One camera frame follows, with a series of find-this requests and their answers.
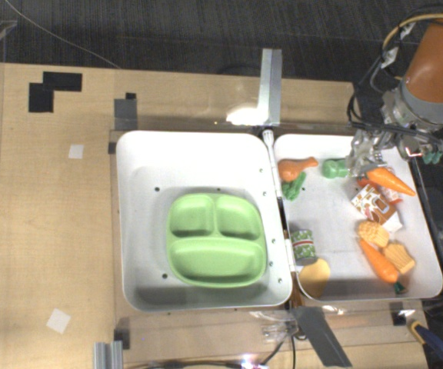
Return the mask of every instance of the orange carrot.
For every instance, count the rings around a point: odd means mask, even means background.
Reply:
[[[291,182],[294,181],[300,173],[306,168],[317,167],[319,165],[318,161],[309,157],[305,160],[281,160],[278,163],[278,173],[283,181]]]
[[[375,273],[386,283],[394,284],[398,281],[398,271],[391,262],[379,251],[375,250],[367,241],[360,239],[361,249],[365,253],[369,264]]]
[[[398,191],[407,195],[414,196],[413,191],[407,184],[405,184],[400,178],[390,172],[387,168],[379,167],[367,172],[367,178],[378,185],[391,190]]]

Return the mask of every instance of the white wire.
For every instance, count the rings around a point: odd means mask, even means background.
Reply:
[[[112,61],[108,60],[107,58],[104,58],[103,56],[100,56],[99,54],[90,51],[87,48],[83,48],[80,45],[76,45],[74,42],[68,41],[67,39],[64,39],[63,37],[51,32],[50,30],[48,30],[47,28],[44,28],[42,26],[40,26],[38,23],[34,22],[33,20],[31,20],[27,15],[23,14],[21,11],[19,11],[9,0],[4,0],[4,2],[9,6],[9,8],[11,8],[14,12],[16,12],[18,15],[20,15],[24,20],[26,20],[27,22],[32,23],[36,28],[40,28],[43,32],[51,35],[54,38],[57,38],[59,41],[64,42],[65,44],[68,44],[72,47],[81,49],[84,52],[89,53],[90,55],[94,55],[96,58],[99,58],[101,60],[103,60],[104,62],[106,62],[107,64],[110,64],[112,67],[115,68],[120,68],[118,65],[116,65],[115,63],[113,63]]]

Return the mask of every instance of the white square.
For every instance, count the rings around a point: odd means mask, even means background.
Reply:
[[[71,316],[69,314],[59,309],[54,309],[47,321],[47,326],[60,334],[64,334],[70,320]]]
[[[71,145],[69,148],[69,158],[83,158],[84,145]]]

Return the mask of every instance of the wooden surface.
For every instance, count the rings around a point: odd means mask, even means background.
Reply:
[[[28,113],[28,83],[42,82],[43,71],[81,72],[82,92],[57,91],[54,113]],[[350,91],[350,84],[285,80],[283,120],[342,126]],[[137,94],[140,125],[150,118],[168,127],[196,117],[222,127],[230,107],[257,97],[258,79],[0,65],[1,369],[90,368],[94,342],[112,340],[122,296],[114,286],[107,149],[114,98],[126,92]],[[68,158],[71,145],[84,145],[83,159]],[[55,308],[71,316],[64,334],[46,326]],[[345,324],[330,320],[355,366],[424,367],[421,346],[404,327],[391,326],[386,310],[378,313]],[[153,335],[154,318],[134,321]],[[207,328],[189,330],[181,322],[171,331],[189,341],[200,329]],[[308,345],[300,347],[298,367],[321,367]],[[270,350],[268,344],[260,352]],[[376,365],[377,357],[384,362]],[[282,352],[272,367],[287,367],[288,359]]]

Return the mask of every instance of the white plastic tray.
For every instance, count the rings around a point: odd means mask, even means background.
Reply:
[[[304,188],[295,201],[285,200],[291,231],[312,230],[318,257],[331,269],[330,280],[320,301],[432,298],[442,289],[443,277],[418,196],[403,195],[396,205],[403,228],[391,239],[400,241],[416,260],[416,267],[401,279],[407,294],[395,295],[391,285],[378,280],[358,245],[356,227],[365,219],[350,203],[358,192],[352,178],[327,179],[322,162],[344,158],[350,152],[351,137],[329,135],[283,135],[275,142],[275,157],[315,157],[319,167],[305,170]],[[408,163],[395,149],[383,152],[398,177],[414,188]]]
[[[132,131],[117,145],[124,294],[143,311],[275,306],[291,276],[268,152],[247,134]],[[268,266],[243,288],[200,288],[177,279],[166,252],[168,211],[188,193],[238,195],[265,229]]]

